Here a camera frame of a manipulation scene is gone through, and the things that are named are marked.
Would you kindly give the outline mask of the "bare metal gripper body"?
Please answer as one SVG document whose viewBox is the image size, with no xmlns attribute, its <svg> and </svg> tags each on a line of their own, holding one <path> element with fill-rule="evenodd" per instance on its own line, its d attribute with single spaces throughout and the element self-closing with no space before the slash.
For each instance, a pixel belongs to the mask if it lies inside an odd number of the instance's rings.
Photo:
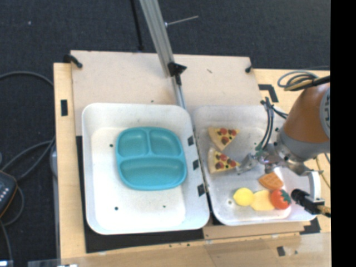
<svg viewBox="0 0 356 267">
<path fill-rule="evenodd" d="M 311 169 L 305 165 L 305 160 L 293 154 L 280 143 L 267 144 L 256 153 L 258 163 L 265 167 L 265 173 L 270 174 L 277 168 L 287 168 L 298 176 L 306 176 Z"/>
</svg>

